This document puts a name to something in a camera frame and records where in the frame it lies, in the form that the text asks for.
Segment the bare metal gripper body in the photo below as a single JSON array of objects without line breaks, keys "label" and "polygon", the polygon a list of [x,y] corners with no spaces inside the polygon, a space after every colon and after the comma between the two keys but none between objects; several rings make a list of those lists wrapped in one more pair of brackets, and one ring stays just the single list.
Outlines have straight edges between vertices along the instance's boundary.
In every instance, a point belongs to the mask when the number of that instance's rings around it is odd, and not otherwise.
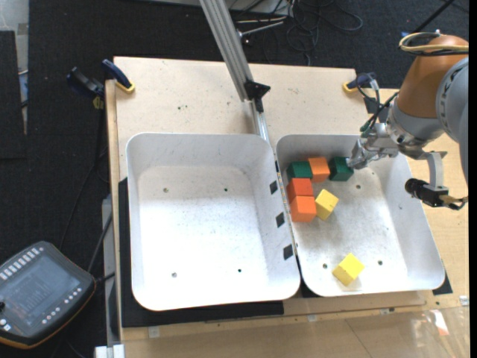
[{"label": "bare metal gripper body", "polygon": [[362,131],[359,147],[364,158],[395,157],[399,153],[385,123],[377,123]]}]

